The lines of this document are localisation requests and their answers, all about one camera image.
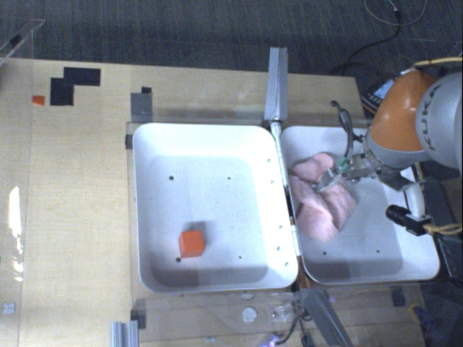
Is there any pink soft cloth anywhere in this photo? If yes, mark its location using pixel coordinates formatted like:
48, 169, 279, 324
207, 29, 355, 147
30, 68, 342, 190
288, 152, 358, 243

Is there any orange cube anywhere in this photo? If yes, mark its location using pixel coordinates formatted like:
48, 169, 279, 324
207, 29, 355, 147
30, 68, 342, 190
177, 229, 206, 259

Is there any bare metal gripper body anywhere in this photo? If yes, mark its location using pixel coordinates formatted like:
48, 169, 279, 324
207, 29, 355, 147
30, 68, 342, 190
341, 153, 385, 183

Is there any black cylinder on white bracket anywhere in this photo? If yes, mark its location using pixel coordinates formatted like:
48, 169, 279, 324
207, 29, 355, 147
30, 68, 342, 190
385, 183, 432, 237

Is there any white plastic tray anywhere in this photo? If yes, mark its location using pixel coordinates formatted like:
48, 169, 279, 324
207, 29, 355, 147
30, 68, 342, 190
132, 122, 300, 296
280, 125, 442, 286

